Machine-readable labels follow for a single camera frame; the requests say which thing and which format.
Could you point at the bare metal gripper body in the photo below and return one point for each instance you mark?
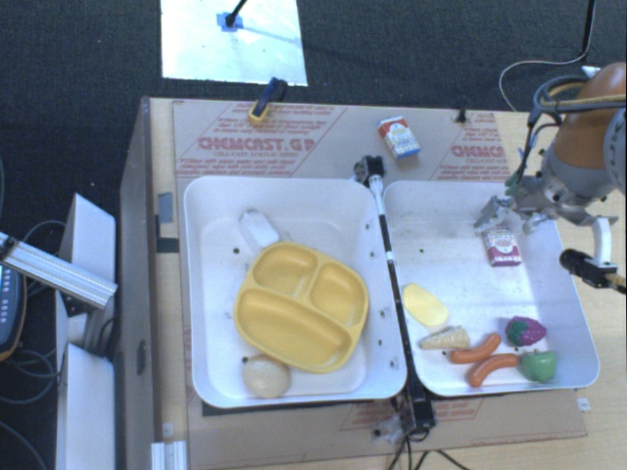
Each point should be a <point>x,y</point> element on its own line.
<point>533,198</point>

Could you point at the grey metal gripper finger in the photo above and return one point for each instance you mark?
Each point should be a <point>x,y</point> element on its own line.
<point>535,221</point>
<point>492,213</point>

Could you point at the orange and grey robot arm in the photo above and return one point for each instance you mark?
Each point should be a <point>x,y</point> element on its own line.
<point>590,130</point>

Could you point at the red and white carton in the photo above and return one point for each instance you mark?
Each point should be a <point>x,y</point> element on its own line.
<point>502,248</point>

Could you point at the white plastic tray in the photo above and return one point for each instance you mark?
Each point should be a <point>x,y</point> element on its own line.
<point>220,287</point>
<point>480,292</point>

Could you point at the purple grapes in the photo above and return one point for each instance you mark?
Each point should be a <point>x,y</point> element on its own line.
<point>526,331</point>

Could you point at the thin black and white rod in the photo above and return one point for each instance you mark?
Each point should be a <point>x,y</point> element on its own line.
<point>389,252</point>

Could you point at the yellow oval chip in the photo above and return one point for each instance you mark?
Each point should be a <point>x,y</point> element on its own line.
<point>425,305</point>

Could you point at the red white blue carton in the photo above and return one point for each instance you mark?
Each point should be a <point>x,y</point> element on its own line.
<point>399,137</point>

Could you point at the beige cone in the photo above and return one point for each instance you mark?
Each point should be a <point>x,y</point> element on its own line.
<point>448,339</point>

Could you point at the orange sausage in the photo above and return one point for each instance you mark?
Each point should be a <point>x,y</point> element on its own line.
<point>475,351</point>
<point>491,367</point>

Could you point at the green pepper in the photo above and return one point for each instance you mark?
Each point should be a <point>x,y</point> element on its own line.
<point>539,365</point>

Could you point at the brown cardboard board red print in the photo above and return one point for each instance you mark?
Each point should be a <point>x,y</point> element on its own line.
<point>294,140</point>

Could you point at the yellow divided plate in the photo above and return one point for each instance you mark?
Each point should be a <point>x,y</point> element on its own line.
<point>294,321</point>

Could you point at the white plastic bottle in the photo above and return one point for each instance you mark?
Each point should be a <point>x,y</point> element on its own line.
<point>258,229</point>

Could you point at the beige round bread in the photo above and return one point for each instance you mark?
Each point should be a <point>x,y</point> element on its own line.
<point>266,376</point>

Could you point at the black cylinder on white bracket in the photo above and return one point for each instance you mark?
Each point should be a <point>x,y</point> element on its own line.
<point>583,265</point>

